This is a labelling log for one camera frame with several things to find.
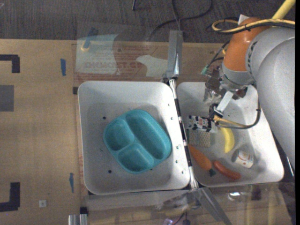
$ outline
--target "teal plate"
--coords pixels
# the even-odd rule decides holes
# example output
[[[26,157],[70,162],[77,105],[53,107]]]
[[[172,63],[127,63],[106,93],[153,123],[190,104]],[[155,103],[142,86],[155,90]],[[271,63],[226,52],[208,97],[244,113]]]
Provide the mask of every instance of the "teal plate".
[[[131,110],[104,129],[103,140],[110,153],[129,173],[143,173],[171,153],[172,143],[160,124],[144,110]]]

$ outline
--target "banana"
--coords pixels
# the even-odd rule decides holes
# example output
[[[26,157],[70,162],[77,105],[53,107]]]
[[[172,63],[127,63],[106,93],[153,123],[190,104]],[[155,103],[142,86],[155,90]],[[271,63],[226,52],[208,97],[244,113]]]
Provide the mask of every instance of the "banana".
[[[225,151],[225,153],[228,153],[234,148],[233,132],[230,128],[221,127],[220,129],[221,129],[221,132],[224,135],[224,139],[225,139],[224,151]]]

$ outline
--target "red sausage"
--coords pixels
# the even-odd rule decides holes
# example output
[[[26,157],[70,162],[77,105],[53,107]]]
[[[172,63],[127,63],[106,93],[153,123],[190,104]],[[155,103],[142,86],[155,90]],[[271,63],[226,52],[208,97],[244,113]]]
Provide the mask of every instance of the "red sausage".
[[[214,161],[215,168],[222,173],[224,176],[231,178],[233,180],[237,180],[241,178],[241,174],[238,172],[234,172],[224,167],[219,161]]]

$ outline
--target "yellow pole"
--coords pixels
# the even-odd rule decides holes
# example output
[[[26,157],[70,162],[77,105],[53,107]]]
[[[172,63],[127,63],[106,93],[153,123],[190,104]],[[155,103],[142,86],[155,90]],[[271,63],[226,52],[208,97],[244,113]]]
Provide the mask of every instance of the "yellow pole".
[[[272,17],[273,19],[283,19],[296,3],[296,0],[285,0],[278,11]]]

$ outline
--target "white can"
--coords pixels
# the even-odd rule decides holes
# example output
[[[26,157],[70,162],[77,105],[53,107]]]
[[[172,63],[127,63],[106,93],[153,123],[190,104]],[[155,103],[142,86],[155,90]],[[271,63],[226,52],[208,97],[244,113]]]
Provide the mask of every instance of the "white can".
[[[237,149],[232,156],[232,162],[242,165],[243,167],[250,168],[254,163],[254,156]]]

